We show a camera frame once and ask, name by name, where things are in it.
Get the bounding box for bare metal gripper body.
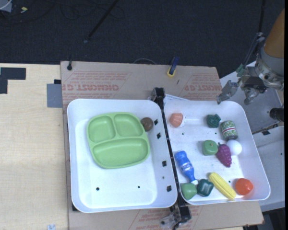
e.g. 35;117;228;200
238;67;285;93

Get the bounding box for dark green toy pepper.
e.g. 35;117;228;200
196;178;215;197
205;114;222;129

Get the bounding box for green labelled can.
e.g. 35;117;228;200
220;120;239;141

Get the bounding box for white egg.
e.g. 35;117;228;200
227;139;243;156

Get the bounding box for white paper sheet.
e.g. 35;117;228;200
165;93;191;102

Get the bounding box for orange and white toy cupcake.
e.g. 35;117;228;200
168;113;187;128

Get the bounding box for green apple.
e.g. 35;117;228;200
202;139;219;157

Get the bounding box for purple grapes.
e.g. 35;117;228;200
215;143;232;168

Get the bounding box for white plastic tray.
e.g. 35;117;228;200
163;99;271;206
67;98;179;214

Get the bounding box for thin black rod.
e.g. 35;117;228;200
157;99;187;208

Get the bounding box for blue plastic bottle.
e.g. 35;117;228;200
173;150;199;185

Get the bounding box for brown kiwi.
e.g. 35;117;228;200
140;116;155;132

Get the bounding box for orange toy tomato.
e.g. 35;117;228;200
235;178;254;196

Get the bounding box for brown cardboard board, red print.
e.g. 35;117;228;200
60;60;265;230

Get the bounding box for yellow corn cob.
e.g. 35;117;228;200
208;172;237;200

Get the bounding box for green divided plate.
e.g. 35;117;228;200
86;112;151;170

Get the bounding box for black cylinder on white bracket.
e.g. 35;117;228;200
269;107;285;123

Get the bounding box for black block with wires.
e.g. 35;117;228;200
147;87;166;103
159;203;193;230

